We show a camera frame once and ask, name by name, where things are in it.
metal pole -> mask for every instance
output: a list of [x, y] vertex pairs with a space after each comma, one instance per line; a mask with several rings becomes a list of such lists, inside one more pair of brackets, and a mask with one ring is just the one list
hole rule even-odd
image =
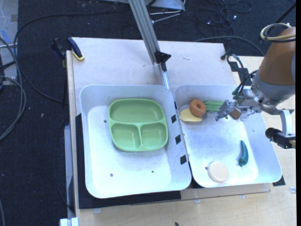
[[[131, 6], [139, 31], [151, 58], [150, 60], [153, 64], [158, 64], [155, 53], [160, 52], [161, 50], [144, 0], [128, 0], [128, 2]], [[167, 72], [163, 71], [161, 66], [159, 66], [159, 69], [164, 86], [170, 89]]]

green pepper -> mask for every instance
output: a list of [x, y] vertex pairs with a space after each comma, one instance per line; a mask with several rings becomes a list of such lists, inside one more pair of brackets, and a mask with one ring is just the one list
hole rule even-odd
[[238, 160], [238, 164], [242, 167], [248, 163], [249, 153], [248, 153], [248, 149], [243, 141], [240, 141], [240, 147], [241, 147], [241, 152], [240, 152], [240, 158]]
[[224, 101], [205, 101], [207, 112], [218, 112]]

green plate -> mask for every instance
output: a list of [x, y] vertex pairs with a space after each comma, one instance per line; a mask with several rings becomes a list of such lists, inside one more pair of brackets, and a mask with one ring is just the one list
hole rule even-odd
[[109, 127], [113, 144], [126, 152], [158, 150], [168, 140], [165, 113], [150, 99], [115, 100], [109, 106]]

donut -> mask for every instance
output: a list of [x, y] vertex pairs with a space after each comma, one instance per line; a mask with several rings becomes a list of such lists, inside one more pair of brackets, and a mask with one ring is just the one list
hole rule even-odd
[[206, 105], [203, 101], [194, 99], [189, 104], [191, 113], [197, 117], [202, 117], [206, 113]]

toy sink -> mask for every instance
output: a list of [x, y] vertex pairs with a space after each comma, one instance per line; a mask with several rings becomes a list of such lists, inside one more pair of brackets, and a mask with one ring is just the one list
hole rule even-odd
[[[193, 99], [201, 101], [232, 100], [235, 85], [183, 85], [175, 90], [179, 111], [189, 108]], [[266, 125], [262, 114], [253, 114], [245, 120], [231, 116], [215, 121], [214, 113], [207, 112], [202, 122], [181, 121], [185, 144], [189, 154], [191, 171], [195, 181], [203, 187], [237, 186], [272, 183], [282, 176], [273, 144], [265, 136]], [[240, 141], [248, 149], [248, 163], [240, 167]], [[229, 169], [230, 176], [223, 183], [214, 182], [207, 167], [212, 161], [221, 161]]]
[[85, 181], [96, 198], [179, 191], [191, 183], [172, 93], [89, 85], [80, 93]]
[[154, 100], [128, 98], [109, 106], [109, 127], [113, 144], [122, 151], [158, 150], [168, 140], [165, 113]]

